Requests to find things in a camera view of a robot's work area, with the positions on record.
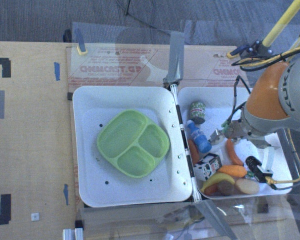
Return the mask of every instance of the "toy carrot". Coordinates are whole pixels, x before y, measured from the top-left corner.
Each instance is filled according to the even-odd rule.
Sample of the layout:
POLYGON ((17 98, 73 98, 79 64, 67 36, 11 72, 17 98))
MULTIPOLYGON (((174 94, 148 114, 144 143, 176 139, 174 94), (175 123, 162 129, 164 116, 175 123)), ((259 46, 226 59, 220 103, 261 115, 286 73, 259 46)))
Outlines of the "toy carrot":
POLYGON ((198 148, 192 139, 188 140, 188 144, 189 144, 189 149, 190 149, 190 153, 191 153, 192 164, 196 165, 200 161, 200 155, 199 155, 198 148))
POLYGON ((240 165, 223 165, 217 172, 238 178, 243 178, 248 174, 246 168, 240 165))
POLYGON ((226 141, 225 147, 232 163, 236 166, 244 166, 244 162, 242 162, 238 157, 235 151, 235 145, 230 138, 228 138, 228 140, 226 141))
POLYGON ((204 190, 206 196, 212 196, 215 192, 218 191, 218 184, 211 185, 204 190))

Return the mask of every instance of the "banana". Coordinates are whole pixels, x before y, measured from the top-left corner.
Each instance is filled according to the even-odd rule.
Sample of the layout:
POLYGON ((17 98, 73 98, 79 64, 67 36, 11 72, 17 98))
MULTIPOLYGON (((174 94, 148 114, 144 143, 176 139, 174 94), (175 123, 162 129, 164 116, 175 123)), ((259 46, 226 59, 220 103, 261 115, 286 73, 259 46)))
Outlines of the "banana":
POLYGON ((217 172, 212 175, 206 182, 204 182, 203 187, 201 188, 201 192, 205 193, 206 188, 218 184, 222 181, 230 182, 232 185, 236 183, 235 179, 228 174, 217 172))

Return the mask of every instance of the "green plate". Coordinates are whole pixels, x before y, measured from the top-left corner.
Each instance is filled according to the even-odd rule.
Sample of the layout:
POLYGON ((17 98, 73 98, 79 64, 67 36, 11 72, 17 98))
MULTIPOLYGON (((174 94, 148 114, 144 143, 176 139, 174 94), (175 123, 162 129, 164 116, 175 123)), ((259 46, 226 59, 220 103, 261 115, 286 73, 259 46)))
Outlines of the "green plate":
POLYGON ((128 109, 101 131, 97 147, 115 168, 132 178, 150 174, 167 155, 168 135, 150 118, 128 109))

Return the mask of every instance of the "plastic water bottle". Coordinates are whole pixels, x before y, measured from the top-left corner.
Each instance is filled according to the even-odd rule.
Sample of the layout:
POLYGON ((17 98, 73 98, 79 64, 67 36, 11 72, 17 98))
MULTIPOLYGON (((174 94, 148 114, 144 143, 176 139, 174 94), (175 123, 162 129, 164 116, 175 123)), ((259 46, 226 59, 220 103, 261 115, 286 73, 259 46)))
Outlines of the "plastic water bottle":
POLYGON ((198 147, 200 153, 205 154, 208 153, 212 149, 211 143, 208 141, 204 131, 200 128, 196 127, 195 122, 189 120, 186 122, 187 127, 191 131, 191 138, 198 147))

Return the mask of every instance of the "yellow pole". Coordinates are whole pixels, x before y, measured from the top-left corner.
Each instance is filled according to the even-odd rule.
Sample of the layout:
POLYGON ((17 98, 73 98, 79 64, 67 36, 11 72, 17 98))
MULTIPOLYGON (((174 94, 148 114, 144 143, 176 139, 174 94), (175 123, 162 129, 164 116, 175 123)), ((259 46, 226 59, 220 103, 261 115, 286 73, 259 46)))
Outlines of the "yellow pole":
POLYGON ((281 19, 271 30, 271 32, 262 41, 264 47, 269 48, 273 44, 273 42, 277 39, 277 37, 281 34, 281 32, 285 29, 285 27, 289 24, 289 22, 294 18, 294 16, 296 16, 299 10, 300 10, 300 0, 294 0, 293 3, 288 8, 288 10, 284 13, 281 19))

